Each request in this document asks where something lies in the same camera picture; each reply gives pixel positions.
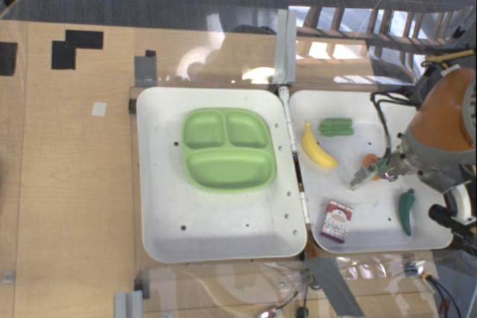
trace green divided plate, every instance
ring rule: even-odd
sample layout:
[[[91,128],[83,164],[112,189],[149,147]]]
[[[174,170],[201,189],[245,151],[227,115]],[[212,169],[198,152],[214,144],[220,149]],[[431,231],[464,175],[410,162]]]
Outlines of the green divided plate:
[[[275,177],[275,154],[267,124],[245,109],[197,109],[183,122],[186,175],[207,191],[251,191]]]

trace wooden surface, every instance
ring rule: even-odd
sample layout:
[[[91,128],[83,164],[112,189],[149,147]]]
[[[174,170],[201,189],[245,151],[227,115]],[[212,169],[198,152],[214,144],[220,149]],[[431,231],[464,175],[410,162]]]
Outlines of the wooden surface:
[[[144,250],[134,235],[127,110],[134,56],[156,50],[165,85],[177,85],[180,63],[199,63],[199,69],[212,63],[233,80],[238,67],[242,73],[272,65],[274,37],[232,35],[218,50],[225,45],[223,34],[20,25],[2,22],[0,29],[1,41],[19,43],[21,65],[28,56],[28,69],[21,66],[15,76],[0,77],[0,117],[16,132],[4,124],[0,129],[6,142],[1,146],[0,271],[16,271],[15,284],[0,284],[0,316],[112,317],[114,293],[132,291],[136,271],[148,264],[140,258]],[[75,71],[51,70],[51,41],[64,40],[67,28],[103,31],[104,49],[78,49]],[[92,115],[96,102],[107,103],[105,116]],[[9,153],[12,160],[5,162]],[[239,267],[248,274],[244,287],[253,284],[256,264]],[[215,278],[207,274],[203,277],[213,283]],[[236,317],[234,307],[228,313],[211,305],[188,311],[188,290],[180,292],[184,296],[176,317]],[[379,306],[394,312],[387,317],[400,317],[401,301],[415,309],[411,316],[429,317],[434,312],[430,296],[425,290],[410,290],[405,296],[373,291],[358,300],[369,317],[382,317]],[[314,304],[320,317],[334,317],[323,295],[311,295],[310,309]],[[257,312],[253,305],[243,309]],[[160,317],[160,312],[146,317]]]

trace banana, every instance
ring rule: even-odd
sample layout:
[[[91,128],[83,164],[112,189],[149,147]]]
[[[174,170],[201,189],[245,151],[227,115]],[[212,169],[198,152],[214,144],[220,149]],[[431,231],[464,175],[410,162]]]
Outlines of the banana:
[[[323,150],[316,142],[309,122],[305,123],[305,132],[301,138],[301,144],[313,162],[328,168],[333,168],[338,165],[336,159]]]

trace small box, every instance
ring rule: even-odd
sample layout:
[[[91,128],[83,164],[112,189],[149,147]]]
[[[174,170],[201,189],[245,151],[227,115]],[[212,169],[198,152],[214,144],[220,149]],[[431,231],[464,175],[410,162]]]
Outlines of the small box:
[[[331,200],[326,209],[325,221],[320,235],[343,243],[350,226],[353,209]]]

